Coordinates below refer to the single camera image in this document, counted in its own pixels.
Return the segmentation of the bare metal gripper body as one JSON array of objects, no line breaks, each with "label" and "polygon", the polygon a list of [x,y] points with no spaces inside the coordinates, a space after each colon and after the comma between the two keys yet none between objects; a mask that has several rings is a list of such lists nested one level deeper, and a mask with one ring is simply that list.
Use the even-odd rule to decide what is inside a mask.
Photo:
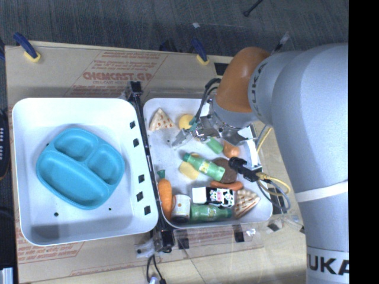
[{"label": "bare metal gripper body", "polygon": [[196,131],[213,133],[212,137],[221,138],[233,146],[254,140],[254,131],[250,125],[244,128],[233,127],[221,121],[216,115],[200,117],[194,130],[194,136]]}]

